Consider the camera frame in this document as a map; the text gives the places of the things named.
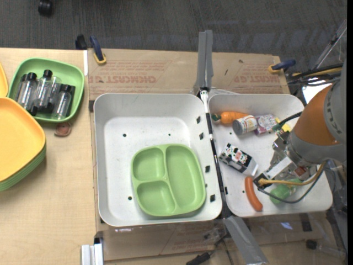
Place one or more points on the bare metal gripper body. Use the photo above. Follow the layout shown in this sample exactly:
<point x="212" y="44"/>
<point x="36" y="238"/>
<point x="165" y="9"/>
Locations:
<point x="281" y="145"/>

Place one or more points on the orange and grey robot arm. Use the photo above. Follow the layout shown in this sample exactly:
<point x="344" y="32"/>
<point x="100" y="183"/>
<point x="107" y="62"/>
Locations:
<point x="314" y="120"/>

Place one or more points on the white plastic tray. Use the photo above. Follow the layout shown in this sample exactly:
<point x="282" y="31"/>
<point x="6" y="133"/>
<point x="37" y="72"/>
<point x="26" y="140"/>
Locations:
<point x="262" y="148"/>
<point x="149" y="128"/>

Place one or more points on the purple printed packet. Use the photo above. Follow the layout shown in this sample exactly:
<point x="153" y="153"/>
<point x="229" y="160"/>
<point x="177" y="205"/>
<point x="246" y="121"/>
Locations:
<point x="265" y="123"/>

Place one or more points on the small printed can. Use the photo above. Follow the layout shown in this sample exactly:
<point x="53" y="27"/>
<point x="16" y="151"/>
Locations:
<point x="244" y="124"/>

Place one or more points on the cow print carton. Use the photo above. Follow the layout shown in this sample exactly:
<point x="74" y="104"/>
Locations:
<point x="237" y="157"/>

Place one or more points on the green toy vegetable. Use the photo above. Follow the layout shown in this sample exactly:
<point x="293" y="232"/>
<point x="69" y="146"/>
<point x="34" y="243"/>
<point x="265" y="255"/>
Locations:
<point x="280" y="193"/>

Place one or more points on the orange toy sausage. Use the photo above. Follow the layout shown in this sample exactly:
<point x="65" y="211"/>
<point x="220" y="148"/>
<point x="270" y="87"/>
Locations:
<point x="252" y="193"/>

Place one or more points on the orange toy carrot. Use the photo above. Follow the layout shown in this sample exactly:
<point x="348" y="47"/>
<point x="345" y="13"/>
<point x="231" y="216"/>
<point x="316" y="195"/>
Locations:
<point x="231" y="117"/>

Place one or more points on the green divided plate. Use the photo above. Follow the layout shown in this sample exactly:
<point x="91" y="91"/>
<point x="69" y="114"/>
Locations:
<point x="182" y="170"/>

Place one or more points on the brown cardboard board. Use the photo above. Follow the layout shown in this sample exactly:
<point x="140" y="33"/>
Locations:
<point x="171" y="70"/>

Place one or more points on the clear plastic bottle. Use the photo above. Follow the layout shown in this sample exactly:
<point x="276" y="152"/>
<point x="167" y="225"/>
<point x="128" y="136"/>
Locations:
<point x="62" y="103"/>
<point x="27" y="91"/>
<point x="44" y="90"/>
<point x="56" y="84"/>

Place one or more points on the yellow plate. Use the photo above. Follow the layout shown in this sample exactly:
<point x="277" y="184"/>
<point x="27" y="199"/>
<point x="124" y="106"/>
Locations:
<point x="2" y="81"/>
<point x="19" y="137"/>

